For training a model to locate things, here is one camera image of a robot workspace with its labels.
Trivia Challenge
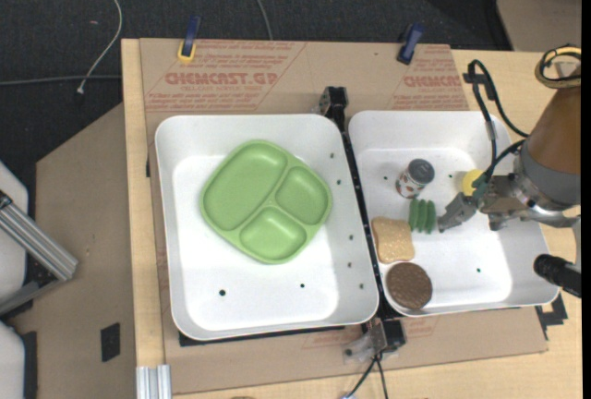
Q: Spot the white plastic tray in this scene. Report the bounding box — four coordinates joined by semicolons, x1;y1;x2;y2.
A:
346;109;561;319
154;113;380;342

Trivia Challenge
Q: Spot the yellow round toy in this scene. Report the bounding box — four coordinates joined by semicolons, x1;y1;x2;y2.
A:
463;169;486;198

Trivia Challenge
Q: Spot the tan toy bread slice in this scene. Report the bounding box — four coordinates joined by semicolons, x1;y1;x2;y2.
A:
370;216;416;264

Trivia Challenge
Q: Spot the black cylinder on white bracket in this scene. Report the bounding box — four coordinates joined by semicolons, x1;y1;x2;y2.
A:
525;201;582;299

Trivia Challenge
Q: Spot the green divided plate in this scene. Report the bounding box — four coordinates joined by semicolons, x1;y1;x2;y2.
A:
199;139;333;266

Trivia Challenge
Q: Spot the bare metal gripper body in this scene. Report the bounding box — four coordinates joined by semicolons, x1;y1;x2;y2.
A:
477;173;540;219

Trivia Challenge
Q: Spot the green ribbed toy vegetable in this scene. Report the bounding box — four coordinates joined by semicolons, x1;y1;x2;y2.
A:
407;198;438;236

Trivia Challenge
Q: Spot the brown cardboard board, red print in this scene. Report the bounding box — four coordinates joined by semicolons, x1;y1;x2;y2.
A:
138;38;549;394

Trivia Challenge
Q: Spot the brown round biscuit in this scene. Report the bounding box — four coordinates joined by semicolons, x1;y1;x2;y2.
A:
385;261;434;310

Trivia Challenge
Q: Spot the black block with thin wires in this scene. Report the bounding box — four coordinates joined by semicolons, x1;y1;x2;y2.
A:
344;318;408;362
318;85;349;121

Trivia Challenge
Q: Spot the small can with grey lid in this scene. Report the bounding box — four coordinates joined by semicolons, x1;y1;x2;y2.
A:
395;158;436;200

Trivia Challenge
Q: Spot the thin black rod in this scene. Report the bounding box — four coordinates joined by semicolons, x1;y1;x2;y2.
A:
335;113;387;323

